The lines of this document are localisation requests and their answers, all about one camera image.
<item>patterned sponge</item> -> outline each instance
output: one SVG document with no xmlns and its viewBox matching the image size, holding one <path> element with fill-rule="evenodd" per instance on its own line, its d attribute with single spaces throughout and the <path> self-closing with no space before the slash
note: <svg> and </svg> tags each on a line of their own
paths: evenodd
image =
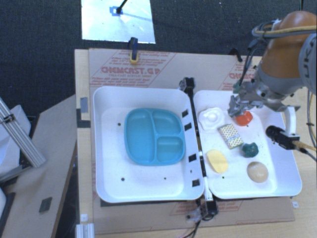
<svg viewBox="0 0 317 238">
<path fill-rule="evenodd" d="M 230 149 L 243 144 L 242 138 L 240 137 L 235 127 L 233 127 L 232 123 L 224 125 L 218 130 Z"/>
</svg>

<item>green object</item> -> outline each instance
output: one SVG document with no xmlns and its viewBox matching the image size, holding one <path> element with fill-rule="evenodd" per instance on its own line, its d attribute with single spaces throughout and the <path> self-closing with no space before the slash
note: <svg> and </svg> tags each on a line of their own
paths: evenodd
<svg viewBox="0 0 317 238">
<path fill-rule="evenodd" d="M 252 158 L 259 153 L 259 149 L 256 143 L 243 144 L 242 151 L 244 152 L 244 157 Z"/>
<path fill-rule="evenodd" d="M 233 93 L 239 93 L 239 90 L 240 90 L 240 81 L 238 80 L 233 86 Z"/>
</svg>

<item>blue plate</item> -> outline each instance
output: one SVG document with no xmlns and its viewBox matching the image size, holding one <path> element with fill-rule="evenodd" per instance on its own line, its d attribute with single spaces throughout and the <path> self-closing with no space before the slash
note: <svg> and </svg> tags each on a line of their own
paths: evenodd
<svg viewBox="0 0 317 238">
<path fill-rule="evenodd" d="M 125 119 L 124 140 L 129 157 L 141 165 L 172 165 L 185 154 L 182 123 L 167 110 L 132 110 Z"/>
</svg>

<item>robotic arm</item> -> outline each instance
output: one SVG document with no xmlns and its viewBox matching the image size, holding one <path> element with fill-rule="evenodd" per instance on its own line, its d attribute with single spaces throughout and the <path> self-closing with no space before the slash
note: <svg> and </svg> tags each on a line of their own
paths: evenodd
<svg viewBox="0 0 317 238">
<path fill-rule="evenodd" d="M 234 85 L 233 93 L 237 95 L 230 99 L 228 114 L 231 117 L 265 105 L 276 112 L 285 112 L 289 118 L 285 134 L 294 136 L 296 123 L 292 123 L 291 118 L 299 106 L 285 106 L 282 100 L 303 86 L 316 95 L 316 21 L 312 13 L 295 11 L 282 20 L 253 29 L 252 34 L 257 39 L 251 42 L 249 54 L 258 42 L 268 44 L 254 79 L 242 82 L 250 66 L 247 57 L 243 76 Z"/>
</svg>

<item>black rod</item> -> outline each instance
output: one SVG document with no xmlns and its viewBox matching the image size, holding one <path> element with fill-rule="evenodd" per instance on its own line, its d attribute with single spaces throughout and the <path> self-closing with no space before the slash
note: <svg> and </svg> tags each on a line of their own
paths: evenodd
<svg viewBox="0 0 317 238">
<path fill-rule="evenodd" d="M 117 13 L 117 14 L 121 14 L 122 7 L 124 6 L 124 4 L 125 4 L 127 1 L 128 1 L 128 0 L 124 0 L 123 3 L 116 9 L 116 13 Z"/>
</svg>

